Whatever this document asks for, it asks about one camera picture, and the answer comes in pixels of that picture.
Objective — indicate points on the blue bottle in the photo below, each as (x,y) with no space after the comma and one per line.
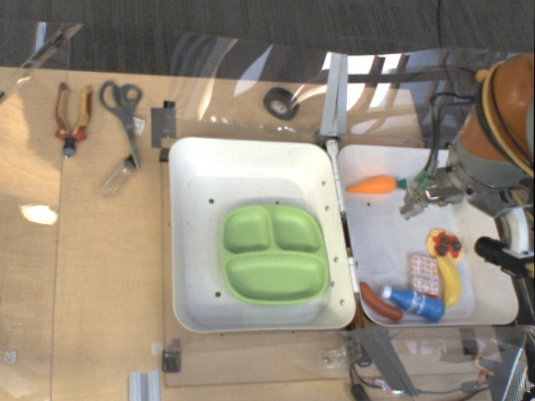
(418,304)

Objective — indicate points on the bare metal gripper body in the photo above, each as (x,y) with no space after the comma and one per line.
(449,190)

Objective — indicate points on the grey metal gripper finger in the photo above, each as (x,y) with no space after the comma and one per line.
(410,212)
(411,194)

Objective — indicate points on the black tape roll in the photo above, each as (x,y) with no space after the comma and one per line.
(281,103)

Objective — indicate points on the pizza slice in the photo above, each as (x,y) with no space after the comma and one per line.
(444,242)

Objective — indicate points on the grey scissors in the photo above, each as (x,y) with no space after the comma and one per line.
(125,115)

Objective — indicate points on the green divided plate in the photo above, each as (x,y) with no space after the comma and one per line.
(273,261)

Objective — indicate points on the red and white carton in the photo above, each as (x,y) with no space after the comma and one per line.
(424,274)

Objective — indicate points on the black cylinder on white bracket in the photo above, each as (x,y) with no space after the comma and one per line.
(497,251)

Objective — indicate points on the brown sausage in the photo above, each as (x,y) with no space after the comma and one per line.
(380,303)

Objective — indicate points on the clear plastic bottle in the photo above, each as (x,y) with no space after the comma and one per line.
(117,178)

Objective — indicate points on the orange carrot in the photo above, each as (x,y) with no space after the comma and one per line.
(372,185)

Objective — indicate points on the yellow banana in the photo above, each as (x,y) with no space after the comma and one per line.
(451,282)

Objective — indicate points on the white plastic tray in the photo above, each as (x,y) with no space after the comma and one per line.
(388,240)
(196,240)

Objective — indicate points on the red and yellow pliers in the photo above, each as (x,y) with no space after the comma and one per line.
(62,119)

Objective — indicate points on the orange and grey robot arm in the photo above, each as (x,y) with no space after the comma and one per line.
(507,98)

